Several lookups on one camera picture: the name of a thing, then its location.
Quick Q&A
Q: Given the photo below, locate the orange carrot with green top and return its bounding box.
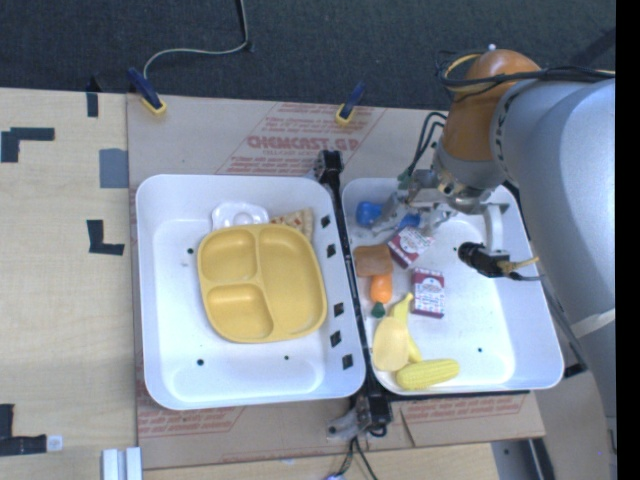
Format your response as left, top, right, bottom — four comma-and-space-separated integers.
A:
369, 273, 394, 319

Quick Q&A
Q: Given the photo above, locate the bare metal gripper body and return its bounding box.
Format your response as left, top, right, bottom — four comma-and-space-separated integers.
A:
402, 168, 495, 216

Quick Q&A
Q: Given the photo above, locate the yellow corn cob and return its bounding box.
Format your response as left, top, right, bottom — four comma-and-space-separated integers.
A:
395, 358, 462, 391

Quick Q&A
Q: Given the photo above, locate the yellow divided plate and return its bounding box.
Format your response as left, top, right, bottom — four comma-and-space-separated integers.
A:
196, 222, 329, 345

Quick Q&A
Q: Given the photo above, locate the thin black rod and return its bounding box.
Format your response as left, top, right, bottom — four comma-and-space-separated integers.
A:
327, 167, 375, 400

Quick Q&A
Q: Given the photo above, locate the brown toy bread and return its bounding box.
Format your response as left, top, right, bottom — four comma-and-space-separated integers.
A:
352, 243, 395, 278

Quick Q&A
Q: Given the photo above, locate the yellow banana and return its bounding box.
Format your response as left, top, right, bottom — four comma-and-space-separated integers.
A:
387, 292, 424, 365

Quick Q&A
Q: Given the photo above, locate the black block with thin wires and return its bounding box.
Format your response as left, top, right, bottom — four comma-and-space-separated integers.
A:
313, 149, 346, 185
326, 393, 394, 442

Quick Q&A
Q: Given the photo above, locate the white plastic tray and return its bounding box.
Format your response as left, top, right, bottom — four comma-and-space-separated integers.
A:
134, 173, 367, 412
341, 176, 566, 397

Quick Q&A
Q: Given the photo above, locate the brown cardboard board red print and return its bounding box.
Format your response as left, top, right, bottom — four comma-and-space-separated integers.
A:
125, 92, 547, 470

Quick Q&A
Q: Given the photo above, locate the black cylinder on white bracket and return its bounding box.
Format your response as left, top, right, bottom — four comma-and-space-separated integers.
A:
457, 203, 512, 278

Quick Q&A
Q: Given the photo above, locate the blue rounded toy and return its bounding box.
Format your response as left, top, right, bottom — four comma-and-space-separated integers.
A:
355, 201, 384, 228

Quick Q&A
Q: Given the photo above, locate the red and white carton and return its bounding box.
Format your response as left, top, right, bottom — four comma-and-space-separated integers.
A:
386, 225, 436, 270
410, 266, 447, 320

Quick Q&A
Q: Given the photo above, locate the toy pizza slice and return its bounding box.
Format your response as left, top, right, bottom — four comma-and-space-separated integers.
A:
269, 207, 316, 242

